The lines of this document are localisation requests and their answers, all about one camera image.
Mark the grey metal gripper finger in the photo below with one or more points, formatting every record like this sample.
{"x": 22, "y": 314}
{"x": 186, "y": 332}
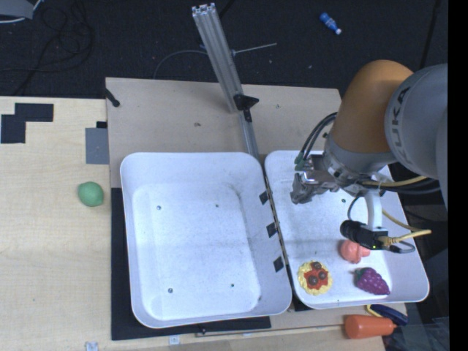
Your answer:
{"x": 312, "y": 193}
{"x": 298, "y": 193}

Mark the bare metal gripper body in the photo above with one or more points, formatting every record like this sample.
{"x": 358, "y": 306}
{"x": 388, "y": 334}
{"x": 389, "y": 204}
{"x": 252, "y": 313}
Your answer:
{"x": 323, "y": 176}

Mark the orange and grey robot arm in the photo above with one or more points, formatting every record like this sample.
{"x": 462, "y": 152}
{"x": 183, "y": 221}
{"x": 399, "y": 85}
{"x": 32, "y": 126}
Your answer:
{"x": 369, "y": 115}

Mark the white plastic tray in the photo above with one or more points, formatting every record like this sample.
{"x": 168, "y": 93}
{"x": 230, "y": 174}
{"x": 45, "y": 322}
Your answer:
{"x": 321, "y": 229}
{"x": 197, "y": 247}

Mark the pink toy food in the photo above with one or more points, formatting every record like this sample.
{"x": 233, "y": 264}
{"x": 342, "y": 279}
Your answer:
{"x": 351, "y": 252}

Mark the yellow round pizza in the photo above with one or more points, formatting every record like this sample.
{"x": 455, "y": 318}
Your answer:
{"x": 315, "y": 278}

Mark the purple grapes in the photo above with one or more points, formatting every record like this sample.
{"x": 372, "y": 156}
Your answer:
{"x": 371, "y": 282}

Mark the orange carrot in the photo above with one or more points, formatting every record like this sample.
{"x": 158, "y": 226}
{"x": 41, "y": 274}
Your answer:
{"x": 367, "y": 326}

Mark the brown cardboard board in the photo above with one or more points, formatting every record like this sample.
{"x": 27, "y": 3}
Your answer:
{"x": 164, "y": 123}

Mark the blue bottle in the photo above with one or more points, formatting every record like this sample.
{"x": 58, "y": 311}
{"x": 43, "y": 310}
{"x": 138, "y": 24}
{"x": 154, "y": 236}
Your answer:
{"x": 329, "y": 22}

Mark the green lime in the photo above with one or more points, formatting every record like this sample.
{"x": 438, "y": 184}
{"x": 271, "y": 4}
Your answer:
{"x": 90, "y": 194}

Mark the black cylinder on white bracket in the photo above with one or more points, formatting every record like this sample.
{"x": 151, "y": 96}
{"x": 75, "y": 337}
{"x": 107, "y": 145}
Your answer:
{"x": 360, "y": 234}

